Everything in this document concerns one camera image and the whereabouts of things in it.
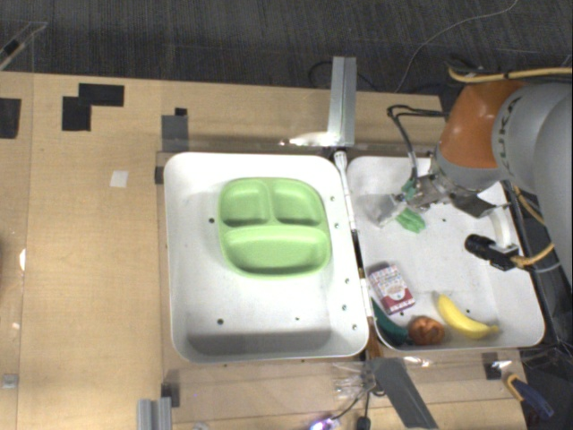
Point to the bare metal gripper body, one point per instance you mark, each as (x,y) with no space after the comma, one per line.
(430,191)

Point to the white plastic tray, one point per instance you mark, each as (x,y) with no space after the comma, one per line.
(250,320)
(447,262)

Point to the red and white carton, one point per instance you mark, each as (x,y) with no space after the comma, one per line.
(391,287)

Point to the light green toy vegetable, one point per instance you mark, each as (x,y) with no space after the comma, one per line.
(413,223)

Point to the green divided plate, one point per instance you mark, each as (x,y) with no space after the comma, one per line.
(273,249)

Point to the thin black and white rod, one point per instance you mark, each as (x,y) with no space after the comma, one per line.
(348,197)

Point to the yellow banana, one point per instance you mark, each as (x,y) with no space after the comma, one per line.
(456,320)

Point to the brown toy bread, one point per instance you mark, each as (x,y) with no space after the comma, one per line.
(425,330)

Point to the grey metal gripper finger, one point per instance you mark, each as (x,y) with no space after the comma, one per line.
(387,211)

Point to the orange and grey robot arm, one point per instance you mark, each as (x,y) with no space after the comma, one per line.
(532,141)

